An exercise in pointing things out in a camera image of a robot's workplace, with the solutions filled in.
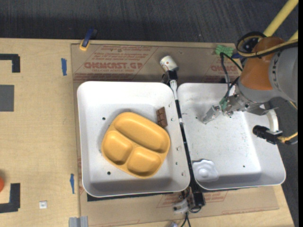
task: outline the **black corner marker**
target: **black corner marker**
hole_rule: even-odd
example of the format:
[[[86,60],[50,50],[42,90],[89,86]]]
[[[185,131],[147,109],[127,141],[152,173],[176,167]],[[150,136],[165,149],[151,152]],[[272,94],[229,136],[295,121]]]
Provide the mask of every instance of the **black corner marker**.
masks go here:
[[[20,56],[18,54],[0,54],[0,60],[11,61],[11,72],[20,72]]]
[[[20,184],[11,183],[9,202],[0,204],[0,213],[17,212],[20,208]]]

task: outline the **white square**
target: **white square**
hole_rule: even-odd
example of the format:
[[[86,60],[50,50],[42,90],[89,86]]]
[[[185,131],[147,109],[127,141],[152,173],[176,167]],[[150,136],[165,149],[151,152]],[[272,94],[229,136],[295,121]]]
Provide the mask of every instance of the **white square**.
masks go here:
[[[47,201],[39,201],[39,208],[46,209],[47,208]]]

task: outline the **white cylinder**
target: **white cylinder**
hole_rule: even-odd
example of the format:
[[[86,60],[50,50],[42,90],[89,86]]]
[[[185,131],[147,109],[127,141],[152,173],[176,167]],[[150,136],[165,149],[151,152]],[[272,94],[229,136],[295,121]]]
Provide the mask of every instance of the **white cylinder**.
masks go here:
[[[179,69],[178,65],[175,63],[175,61],[170,55],[164,56],[160,61],[160,65],[165,71]]]

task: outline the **yellow pole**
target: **yellow pole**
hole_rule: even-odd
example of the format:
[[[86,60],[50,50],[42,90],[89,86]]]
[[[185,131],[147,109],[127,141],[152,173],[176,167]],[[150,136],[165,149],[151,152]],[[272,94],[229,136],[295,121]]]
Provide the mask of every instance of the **yellow pole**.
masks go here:
[[[263,34],[272,36],[298,3],[299,0],[288,0]]]
[[[290,37],[289,40],[296,40],[298,37],[299,37],[299,30],[297,30],[297,31],[293,34],[293,36]]]

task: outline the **white tray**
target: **white tray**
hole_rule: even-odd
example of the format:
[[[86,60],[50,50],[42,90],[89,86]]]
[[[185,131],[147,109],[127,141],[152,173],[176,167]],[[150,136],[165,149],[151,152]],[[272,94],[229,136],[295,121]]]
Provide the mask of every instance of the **white tray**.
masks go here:
[[[179,192],[188,187],[190,175],[172,90],[162,83],[85,82],[77,90],[82,182],[95,197]],[[156,110],[165,107],[165,128],[171,146],[163,165],[151,178],[139,179],[102,157],[103,136],[123,112],[134,112],[157,122]]]
[[[201,118],[225,95],[225,84],[185,83],[178,88],[184,130],[192,161],[211,160],[219,173],[213,182],[197,183],[207,190],[281,184],[285,169],[277,145],[257,138],[255,125],[266,126],[266,116],[235,112],[203,124]]]

